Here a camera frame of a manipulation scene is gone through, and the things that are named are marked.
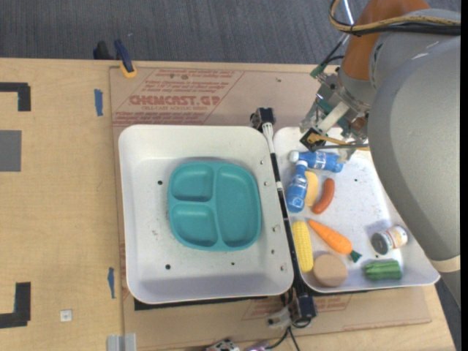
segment teal plate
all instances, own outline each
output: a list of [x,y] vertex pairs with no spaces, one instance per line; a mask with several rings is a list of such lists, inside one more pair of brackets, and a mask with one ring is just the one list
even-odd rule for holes
[[262,224],[257,182],[227,162],[189,162],[171,174],[169,222],[183,245],[208,251],[246,249]]

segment tin can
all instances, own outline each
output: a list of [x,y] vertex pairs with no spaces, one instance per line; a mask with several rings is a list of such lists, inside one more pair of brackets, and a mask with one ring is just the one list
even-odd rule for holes
[[408,233],[401,226],[392,226],[387,230],[373,234],[371,243],[379,254],[387,254],[391,249],[406,246]]

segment black corner marker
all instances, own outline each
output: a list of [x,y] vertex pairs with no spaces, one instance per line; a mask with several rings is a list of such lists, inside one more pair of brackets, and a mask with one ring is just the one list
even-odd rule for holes
[[31,87],[28,83],[0,82],[0,92],[18,93],[18,112],[31,112]]
[[0,314],[0,329],[27,326],[31,319],[31,282],[16,284],[12,313]]

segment table surface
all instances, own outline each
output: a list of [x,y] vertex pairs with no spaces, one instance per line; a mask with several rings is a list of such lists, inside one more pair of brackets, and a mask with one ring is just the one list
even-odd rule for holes
[[[311,66],[135,62],[137,67],[310,72]],[[105,350],[124,333],[119,272],[110,67],[117,61],[0,58],[0,82],[31,86],[32,111],[0,93],[0,130],[22,133],[21,171],[0,172],[0,314],[12,311],[16,282],[31,282],[31,321],[0,328],[5,350]],[[103,94],[96,118],[94,89]],[[299,336],[301,350],[454,350],[432,285],[423,288],[431,322]],[[60,311],[73,310],[61,322]],[[239,344],[247,347],[251,342]],[[294,350],[286,339],[278,350]]]

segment blue clamp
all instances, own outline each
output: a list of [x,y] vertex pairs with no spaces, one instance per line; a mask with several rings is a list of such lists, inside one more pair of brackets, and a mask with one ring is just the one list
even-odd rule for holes
[[120,68],[124,73],[125,77],[133,78],[137,74],[137,68],[133,66],[132,59],[125,48],[123,42],[120,39],[114,41],[114,47],[116,48],[117,52],[117,59],[122,60],[120,64]]

